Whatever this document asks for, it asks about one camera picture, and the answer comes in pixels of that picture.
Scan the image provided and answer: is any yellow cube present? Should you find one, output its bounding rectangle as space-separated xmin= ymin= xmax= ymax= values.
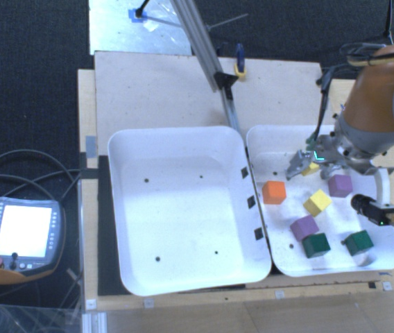
xmin=302 ymin=189 xmax=333 ymax=218
xmin=300 ymin=162 xmax=320 ymax=178

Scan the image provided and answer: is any orange cube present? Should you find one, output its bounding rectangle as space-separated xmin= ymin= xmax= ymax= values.
xmin=262 ymin=180 xmax=288 ymax=206

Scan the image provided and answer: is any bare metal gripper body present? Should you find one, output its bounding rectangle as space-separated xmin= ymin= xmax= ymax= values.
xmin=313 ymin=129 xmax=381 ymax=176

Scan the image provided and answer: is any white plastic tray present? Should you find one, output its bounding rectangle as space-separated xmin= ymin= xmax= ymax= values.
xmin=108 ymin=126 xmax=273 ymax=297
xmin=246 ymin=123 xmax=394 ymax=278

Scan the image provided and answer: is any purple cube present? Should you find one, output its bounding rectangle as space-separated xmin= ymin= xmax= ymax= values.
xmin=327 ymin=173 xmax=354 ymax=198
xmin=289 ymin=214 xmax=320 ymax=242

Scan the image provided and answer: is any green cube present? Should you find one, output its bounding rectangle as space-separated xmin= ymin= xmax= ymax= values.
xmin=301 ymin=232 xmax=332 ymax=259
xmin=343 ymin=230 xmax=375 ymax=257

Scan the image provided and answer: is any pale wood board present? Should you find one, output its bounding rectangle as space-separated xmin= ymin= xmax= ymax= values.
xmin=94 ymin=49 xmax=392 ymax=290

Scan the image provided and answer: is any black cylinder on white bracket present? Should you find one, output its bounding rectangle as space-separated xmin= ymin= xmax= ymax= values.
xmin=350 ymin=166 xmax=394 ymax=227

